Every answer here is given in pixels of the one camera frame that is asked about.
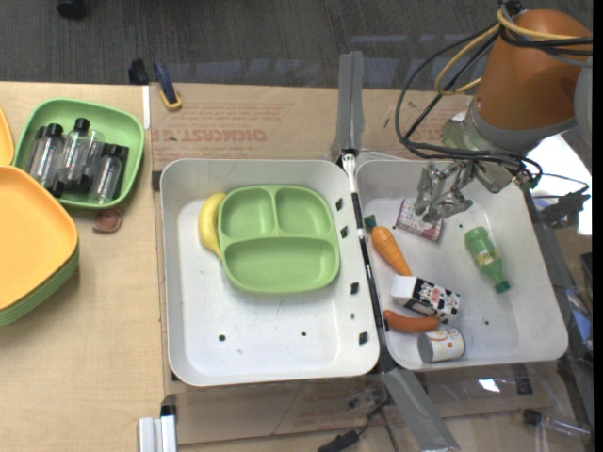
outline gray carpet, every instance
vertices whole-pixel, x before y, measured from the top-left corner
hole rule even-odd
[[[594,0],[521,0],[593,28]],[[86,0],[81,21],[57,0],[0,0],[0,79],[127,84],[141,57],[175,81],[337,86],[338,59],[361,50],[365,88],[400,88],[426,57],[492,23],[497,0]],[[450,55],[413,89],[430,89]]]

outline glass bottle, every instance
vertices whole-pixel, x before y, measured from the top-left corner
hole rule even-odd
[[[65,139],[65,147],[57,179],[66,189],[79,183],[82,177],[84,163],[90,147],[89,129],[90,121],[78,118],[75,120],[73,130]]]
[[[502,274],[502,260],[486,229],[479,226],[468,231],[464,242],[480,271],[494,283],[497,292],[507,291],[511,286]]]
[[[122,146],[111,144],[101,157],[98,170],[90,187],[92,202],[103,204],[113,199],[117,183],[122,173]]]
[[[36,150],[38,149],[38,146],[40,145],[40,141],[44,136],[45,130],[46,130],[46,126],[43,125],[40,129],[38,129],[36,131],[36,134],[34,135],[34,140],[31,142],[31,145],[29,146],[29,153],[27,153],[27,159],[25,160],[25,164],[23,166],[23,169],[25,172],[31,171],[31,166],[34,163],[34,156],[36,155]]]
[[[99,131],[89,131],[90,145],[88,153],[84,161],[82,169],[82,177],[80,184],[83,191],[88,192],[92,184],[92,180],[98,170],[98,165],[103,157],[103,151],[105,149],[105,136]]]
[[[63,153],[63,128],[49,124],[33,157],[31,176],[46,189],[51,189],[57,178],[57,170]]]

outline yellow cable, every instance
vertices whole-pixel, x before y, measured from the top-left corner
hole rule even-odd
[[[528,37],[533,37],[535,39],[542,40],[568,40],[568,39],[579,39],[576,36],[567,36],[567,35],[555,35],[555,34],[545,34],[542,32],[537,32],[535,30],[529,30],[527,28],[522,28],[519,25],[514,24],[513,22],[507,20],[502,13],[502,10],[499,8],[497,12],[497,19],[501,25],[505,26],[509,30],[515,32],[519,35],[525,35]]]
[[[488,37],[490,37],[491,35],[495,34],[498,32],[498,24],[492,26],[491,28],[489,28],[488,30],[486,30],[485,32],[483,32],[481,35],[478,35],[474,40],[472,40],[470,43],[468,43],[465,47],[463,47],[463,49],[461,49],[453,58],[450,59],[450,61],[448,62],[448,64],[446,64],[444,66],[444,69],[442,69],[442,72],[440,72],[437,76],[437,78],[435,79],[435,91],[441,95],[455,95],[461,92],[465,92],[467,89],[471,89],[472,87],[475,87],[479,84],[479,82],[481,82],[481,77],[475,79],[473,82],[469,82],[468,84],[465,84],[462,87],[459,87],[455,90],[443,90],[440,88],[440,83],[442,81],[442,79],[444,78],[444,75],[446,75],[446,73],[450,70],[450,68],[462,57],[464,56],[464,54],[466,54],[469,50],[471,50],[473,47],[475,47],[478,43],[481,43],[483,40],[486,40]]]

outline stack of orange plates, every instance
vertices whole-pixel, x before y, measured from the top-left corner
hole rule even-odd
[[[79,258],[72,218],[29,174],[8,165],[12,157],[0,111],[0,326],[57,291]]]

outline orange plate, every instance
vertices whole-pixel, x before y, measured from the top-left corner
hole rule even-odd
[[[21,169],[0,166],[0,311],[67,262],[77,229],[63,207]]]
[[[15,154],[15,148],[10,137],[7,118],[0,108],[0,166],[8,166]]]

